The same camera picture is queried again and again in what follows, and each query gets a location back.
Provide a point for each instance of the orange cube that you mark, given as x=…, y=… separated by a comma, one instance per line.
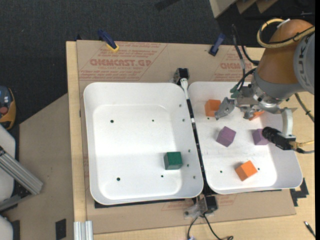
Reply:
x=257, y=114
x=211, y=107
x=245, y=170

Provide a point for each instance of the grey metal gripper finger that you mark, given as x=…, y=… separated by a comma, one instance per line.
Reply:
x=225, y=109
x=248, y=114

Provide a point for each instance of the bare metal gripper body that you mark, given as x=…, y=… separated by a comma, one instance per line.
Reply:
x=250, y=100

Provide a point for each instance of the thin black and white rod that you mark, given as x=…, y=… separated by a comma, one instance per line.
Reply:
x=193, y=124

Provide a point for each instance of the white plastic tray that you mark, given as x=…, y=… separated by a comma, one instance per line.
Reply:
x=135, y=144
x=225, y=159

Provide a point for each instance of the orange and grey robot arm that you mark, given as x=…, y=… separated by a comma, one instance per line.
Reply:
x=277, y=59

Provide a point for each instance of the purple cube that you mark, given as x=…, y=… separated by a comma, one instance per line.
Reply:
x=225, y=136
x=258, y=137

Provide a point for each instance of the brown cardboard board red print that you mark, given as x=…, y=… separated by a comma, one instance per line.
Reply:
x=140, y=66

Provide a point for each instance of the black cylinder on white bracket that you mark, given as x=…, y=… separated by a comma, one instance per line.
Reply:
x=276, y=136

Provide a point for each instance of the green cube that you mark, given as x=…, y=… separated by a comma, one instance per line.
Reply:
x=173, y=160

